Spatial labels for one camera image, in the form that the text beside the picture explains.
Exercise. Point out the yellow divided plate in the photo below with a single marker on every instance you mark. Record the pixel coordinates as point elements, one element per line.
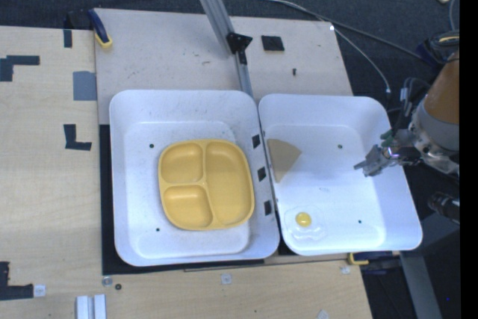
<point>228,179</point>

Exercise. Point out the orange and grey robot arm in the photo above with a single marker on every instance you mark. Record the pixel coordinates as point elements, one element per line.
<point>444,97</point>

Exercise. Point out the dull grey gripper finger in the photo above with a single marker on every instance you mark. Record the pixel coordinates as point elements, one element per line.
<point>369,159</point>
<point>374,170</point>

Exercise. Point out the white fried egg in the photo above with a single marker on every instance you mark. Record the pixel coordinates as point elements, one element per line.
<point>303,220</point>

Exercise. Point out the white plastic tray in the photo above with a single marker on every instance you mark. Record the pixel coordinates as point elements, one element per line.
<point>347,198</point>
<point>134,198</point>

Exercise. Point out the black cylinder on white bracket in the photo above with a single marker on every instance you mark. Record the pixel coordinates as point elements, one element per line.
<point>444,204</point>

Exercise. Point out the tan pizza slice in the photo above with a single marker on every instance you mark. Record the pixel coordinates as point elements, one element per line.
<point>282,157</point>

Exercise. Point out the pale wood board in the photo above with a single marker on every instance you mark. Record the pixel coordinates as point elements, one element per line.
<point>168,56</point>

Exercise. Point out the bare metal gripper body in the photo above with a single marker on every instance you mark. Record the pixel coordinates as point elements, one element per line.
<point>429,153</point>

